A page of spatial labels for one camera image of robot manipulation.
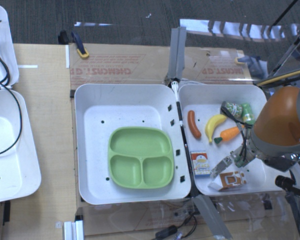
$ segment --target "brown sausage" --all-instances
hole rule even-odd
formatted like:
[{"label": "brown sausage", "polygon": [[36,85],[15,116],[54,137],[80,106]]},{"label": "brown sausage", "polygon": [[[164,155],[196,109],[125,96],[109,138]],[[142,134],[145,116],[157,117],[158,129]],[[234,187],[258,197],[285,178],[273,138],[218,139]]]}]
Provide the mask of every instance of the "brown sausage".
[{"label": "brown sausage", "polygon": [[196,126],[196,121],[195,121],[195,112],[193,110],[190,110],[188,112],[188,125],[190,128],[190,131],[192,135],[196,138],[199,139],[201,137],[201,132],[198,130]]}]

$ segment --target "wooden table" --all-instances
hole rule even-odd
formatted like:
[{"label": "wooden table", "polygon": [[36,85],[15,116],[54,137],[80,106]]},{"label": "wooden table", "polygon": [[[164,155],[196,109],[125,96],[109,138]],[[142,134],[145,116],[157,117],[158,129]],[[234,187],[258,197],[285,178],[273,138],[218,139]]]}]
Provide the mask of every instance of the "wooden table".
[{"label": "wooden table", "polygon": [[[42,182],[34,194],[11,200],[10,222],[2,227],[1,239],[62,240],[62,224],[74,221],[79,205],[66,49],[64,45],[14,44],[14,50],[18,65],[37,65],[20,68],[19,82],[13,89],[27,105]],[[284,216],[273,216],[269,211],[264,217],[234,219],[226,225],[235,239],[300,239],[290,206],[278,203],[275,208]],[[86,239],[146,240],[157,231],[91,235]],[[191,237],[215,239],[206,224]]]}]

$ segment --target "white plastic tray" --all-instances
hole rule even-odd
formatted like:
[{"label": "white plastic tray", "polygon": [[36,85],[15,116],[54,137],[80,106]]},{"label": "white plastic tray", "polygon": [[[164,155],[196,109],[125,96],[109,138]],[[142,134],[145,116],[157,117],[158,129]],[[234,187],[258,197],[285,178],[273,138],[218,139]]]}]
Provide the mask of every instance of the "white plastic tray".
[{"label": "white plastic tray", "polygon": [[[19,71],[10,33],[8,15],[0,6],[0,56],[11,75],[10,86],[19,79]],[[5,72],[0,64],[0,80]],[[7,152],[0,154],[0,202],[33,194],[41,183],[41,173],[34,138],[24,98],[12,91],[18,99],[22,113],[22,133],[19,141]],[[20,114],[13,96],[0,90],[0,152],[17,138]]]},{"label": "white plastic tray", "polygon": [[[218,162],[234,151],[242,144],[242,137],[238,135],[235,139],[228,142],[222,142],[216,145],[214,141],[208,142],[205,134],[205,125],[210,117],[220,113],[220,107],[223,101],[229,101],[236,104],[249,103],[255,118],[258,117],[267,99],[263,91],[254,85],[243,84],[187,84],[179,89],[179,99],[183,115],[183,124],[189,151],[205,151],[208,155],[210,168],[214,168]],[[189,110],[195,112],[196,125],[201,131],[201,138],[195,139],[188,127],[187,115]],[[214,132],[213,137],[220,136],[220,132],[235,127],[236,124],[227,119],[220,124]],[[224,172],[237,171],[238,168],[232,164]],[[248,184],[241,188],[227,191],[217,191],[208,185],[212,181],[209,176],[195,177],[195,184],[198,190],[207,196],[222,196],[243,193],[256,193],[266,191],[282,191],[275,185],[275,179],[278,175],[289,177],[289,173],[277,171],[266,166],[260,159],[254,159],[246,167],[241,168],[246,175]]]},{"label": "white plastic tray", "polygon": [[[85,84],[76,90],[74,100],[79,191],[86,202],[102,205],[157,201],[184,198],[189,194],[187,157],[176,99],[170,88],[159,84]],[[157,128],[170,137],[174,174],[167,186],[132,189],[121,187],[111,179],[110,135],[117,128],[131,126]]]}]

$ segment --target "green plate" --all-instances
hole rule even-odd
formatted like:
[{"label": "green plate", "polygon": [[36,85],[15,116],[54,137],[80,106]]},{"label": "green plate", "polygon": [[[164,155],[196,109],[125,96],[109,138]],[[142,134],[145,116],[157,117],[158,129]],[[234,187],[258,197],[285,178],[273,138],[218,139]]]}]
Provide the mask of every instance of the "green plate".
[{"label": "green plate", "polygon": [[118,128],[110,136],[108,165],[111,178],[119,186],[162,188],[174,175],[171,140],[156,128]]}]

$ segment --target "yellow banana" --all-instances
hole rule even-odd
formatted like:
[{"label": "yellow banana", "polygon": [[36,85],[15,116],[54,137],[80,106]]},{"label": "yellow banana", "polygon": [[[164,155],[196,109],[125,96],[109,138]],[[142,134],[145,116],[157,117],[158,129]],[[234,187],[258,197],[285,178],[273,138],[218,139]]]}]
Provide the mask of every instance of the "yellow banana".
[{"label": "yellow banana", "polygon": [[205,125],[205,134],[209,139],[209,143],[212,142],[212,136],[214,134],[215,128],[223,123],[227,117],[224,114],[215,114],[212,116]]}]

